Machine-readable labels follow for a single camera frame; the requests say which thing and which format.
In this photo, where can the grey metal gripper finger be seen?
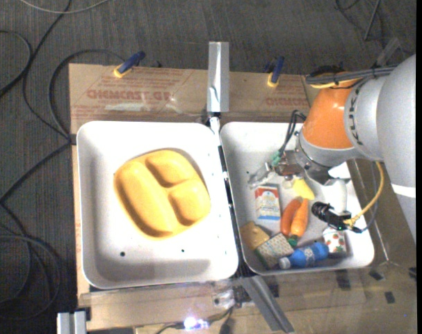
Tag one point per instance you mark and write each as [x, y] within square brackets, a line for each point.
[288, 181]
[261, 176]

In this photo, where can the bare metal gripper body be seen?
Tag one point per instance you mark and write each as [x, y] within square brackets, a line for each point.
[291, 164]

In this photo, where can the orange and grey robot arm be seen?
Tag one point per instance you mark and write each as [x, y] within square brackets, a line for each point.
[377, 110]

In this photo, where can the yellow banana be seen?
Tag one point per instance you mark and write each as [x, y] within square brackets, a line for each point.
[304, 189]

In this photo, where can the red and white carton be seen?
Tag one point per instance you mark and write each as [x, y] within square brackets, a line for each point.
[267, 202]

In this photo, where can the white plastic tray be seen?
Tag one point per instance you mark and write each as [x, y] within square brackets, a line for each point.
[103, 186]
[238, 151]

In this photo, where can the orange sausage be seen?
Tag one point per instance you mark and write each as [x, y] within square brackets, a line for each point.
[287, 218]

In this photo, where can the orange carrot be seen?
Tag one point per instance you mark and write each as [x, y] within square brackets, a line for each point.
[300, 219]

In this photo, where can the yellow cheese wedge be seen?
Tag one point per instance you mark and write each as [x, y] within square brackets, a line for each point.
[253, 235]

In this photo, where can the green dotted carton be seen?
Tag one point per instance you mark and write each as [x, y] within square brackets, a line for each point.
[274, 250]

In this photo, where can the blue bottle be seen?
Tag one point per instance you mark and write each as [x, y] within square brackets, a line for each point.
[306, 255]

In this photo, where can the white cup with orange print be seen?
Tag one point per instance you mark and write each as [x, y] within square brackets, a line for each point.
[335, 242]

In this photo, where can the yellow divided plate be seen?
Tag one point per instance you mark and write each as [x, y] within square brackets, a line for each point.
[151, 200]

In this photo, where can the brown cardboard board red print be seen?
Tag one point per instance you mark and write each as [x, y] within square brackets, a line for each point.
[134, 96]

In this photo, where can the black cylinder on white bracket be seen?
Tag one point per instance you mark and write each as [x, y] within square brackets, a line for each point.
[330, 214]

